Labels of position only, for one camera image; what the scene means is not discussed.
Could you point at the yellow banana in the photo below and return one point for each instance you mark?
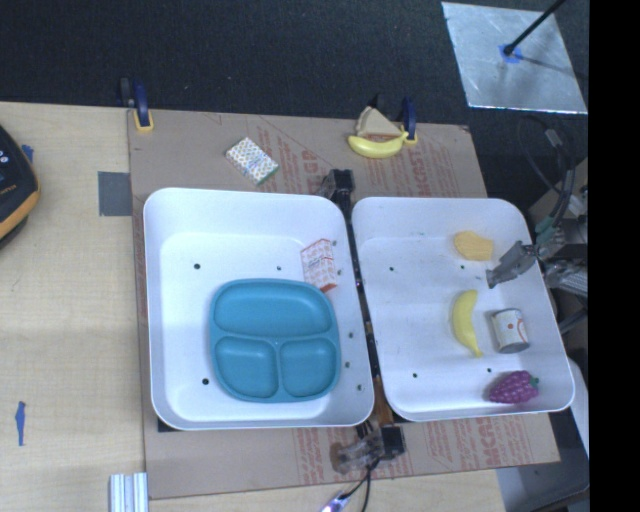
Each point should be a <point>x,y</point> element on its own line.
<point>375,146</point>
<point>465,320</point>

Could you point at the white can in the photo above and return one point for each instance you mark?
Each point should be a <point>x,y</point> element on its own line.
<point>510,330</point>

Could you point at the blue divided plate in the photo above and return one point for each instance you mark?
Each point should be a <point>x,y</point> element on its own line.
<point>272,312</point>

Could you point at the beige bread slice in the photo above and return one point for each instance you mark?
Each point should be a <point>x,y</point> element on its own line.
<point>375,124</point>

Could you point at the white dotted packet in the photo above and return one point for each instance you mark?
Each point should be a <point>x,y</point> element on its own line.
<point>251,160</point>

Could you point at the brown cardboard board red print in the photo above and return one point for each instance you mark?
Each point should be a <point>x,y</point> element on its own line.
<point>200,150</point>

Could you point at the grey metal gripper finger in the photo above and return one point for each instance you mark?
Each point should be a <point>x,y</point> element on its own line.
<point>511,265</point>

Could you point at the white plastic tray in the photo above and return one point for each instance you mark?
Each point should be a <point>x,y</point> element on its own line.
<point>410,325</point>
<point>175,310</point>

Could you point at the purple grapes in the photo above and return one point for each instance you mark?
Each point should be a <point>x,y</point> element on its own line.
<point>510,388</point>

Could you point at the orange and white carton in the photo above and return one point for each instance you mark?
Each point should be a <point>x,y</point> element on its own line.
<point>319,265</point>

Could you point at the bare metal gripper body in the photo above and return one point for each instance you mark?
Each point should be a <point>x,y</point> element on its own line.
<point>567,252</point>

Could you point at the yellow biscuit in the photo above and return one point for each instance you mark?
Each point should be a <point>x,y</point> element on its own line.
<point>472,246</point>

